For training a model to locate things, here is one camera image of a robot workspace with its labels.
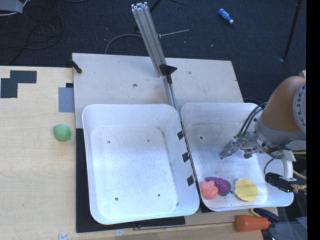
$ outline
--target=blue bottle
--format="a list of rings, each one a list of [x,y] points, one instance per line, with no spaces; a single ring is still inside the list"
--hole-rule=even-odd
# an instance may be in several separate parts
[[[229,13],[227,13],[223,8],[221,8],[218,13],[221,15],[222,18],[224,18],[227,22],[230,24],[234,23],[234,20],[230,18]]]

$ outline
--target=orange handle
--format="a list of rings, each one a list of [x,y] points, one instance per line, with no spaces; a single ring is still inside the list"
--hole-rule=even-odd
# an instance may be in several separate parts
[[[266,230],[271,222],[266,217],[239,215],[235,219],[236,228],[241,232]]]

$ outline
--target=white tray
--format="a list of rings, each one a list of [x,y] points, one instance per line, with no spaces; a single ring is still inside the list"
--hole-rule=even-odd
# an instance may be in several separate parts
[[[254,153],[244,158],[244,151],[220,158],[220,151],[233,139],[257,105],[253,103],[187,103],[181,109],[181,118],[185,128],[188,145],[193,160],[198,183],[206,177],[218,177],[228,180],[234,191],[239,178],[248,178],[258,189],[254,201],[243,201],[234,193],[202,202],[211,210],[220,212],[262,207],[285,207],[292,203],[293,193],[283,192],[265,182],[264,166],[271,159],[265,153]],[[281,161],[271,162],[266,172],[283,174]]]
[[[183,159],[187,145],[178,135],[181,121],[172,106],[93,104],[84,109],[82,122],[90,212],[97,222],[197,211],[197,186],[190,160]]]

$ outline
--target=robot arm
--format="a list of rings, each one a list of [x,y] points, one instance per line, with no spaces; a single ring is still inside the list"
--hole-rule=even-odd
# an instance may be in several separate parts
[[[254,131],[247,131],[254,121]],[[220,152],[223,159],[238,149],[244,157],[253,153],[267,153],[283,163],[283,176],[267,173],[265,180],[275,187],[291,192],[295,157],[286,145],[295,140],[306,140],[306,79],[291,76],[285,79],[272,93],[267,103],[258,105],[250,113],[240,131]]]

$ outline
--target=wooden table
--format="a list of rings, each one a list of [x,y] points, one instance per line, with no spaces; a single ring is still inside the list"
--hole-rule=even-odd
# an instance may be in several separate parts
[[[225,76],[226,81],[233,82],[228,88],[235,88],[234,102],[242,101],[231,62],[212,63],[218,65],[212,68],[216,79]],[[59,112],[58,98],[58,89],[74,82],[74,69],[0,66],[0,78],[10,78],[10,71],[36,71],[36,83],[18,83],[17,98],[0,98],[2,239],[57,240],[59,234],[66,234],[68,240],[263,239],[259,230],[237,231],[235,218],[249,215],[247,209],[209,213],[199,210],[186,216],[182,226],[77,233],[76,120],[74,112]],[[58,124],[70,127],[70,140],[55,139],[53,127]]]

